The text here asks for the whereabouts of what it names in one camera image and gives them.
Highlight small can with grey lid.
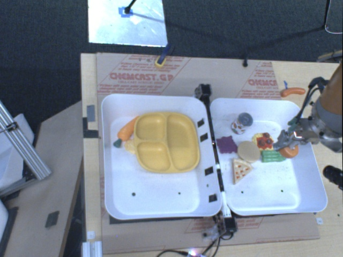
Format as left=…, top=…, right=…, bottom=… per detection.
left=230, top=112, right=254, bottom=135

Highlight orange sausage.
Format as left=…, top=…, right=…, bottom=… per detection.
left=280, top=87, right=307, bottom=99

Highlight purple grapes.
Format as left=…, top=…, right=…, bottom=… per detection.
left=215, top=135, right=238, bottom=155

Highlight brown cardboard board red print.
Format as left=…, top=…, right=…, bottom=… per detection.
left=95, top=52, right=321, bottom=254

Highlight orange doughnut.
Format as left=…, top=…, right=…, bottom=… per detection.
left=278, top=144, right=300, bottom=159

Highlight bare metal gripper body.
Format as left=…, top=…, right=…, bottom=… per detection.
left=288, top=118, right=343, bottom=153

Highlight pale yellow toy food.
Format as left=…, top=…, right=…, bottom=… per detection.
left=124, top=139, right=138, bottom=155

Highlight triangular pizza slice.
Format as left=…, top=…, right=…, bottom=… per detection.
left=232, top=157, right=253, bottom=185

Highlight green ribbed toy vegetable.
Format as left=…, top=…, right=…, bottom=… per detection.
left=260, top=149, right=287, bottom=163

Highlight yellow divided plate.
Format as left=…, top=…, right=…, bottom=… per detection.
left=133, top=111, right=202, bottom=175

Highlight orange carrot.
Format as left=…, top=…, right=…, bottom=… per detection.
left=113, top=115, right=140, bottom=148

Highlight yellow pizza with red toppings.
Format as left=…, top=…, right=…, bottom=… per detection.
left=251, top=132, right=275, bottom=153

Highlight beige round biscuit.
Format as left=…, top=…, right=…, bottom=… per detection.
left=237, top=140, right=262, bottom=164

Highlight white plastic tray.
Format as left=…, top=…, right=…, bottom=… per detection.
left=209, top=97, right=329, bottom=217
left=100, top=93, right=223, bottom=221

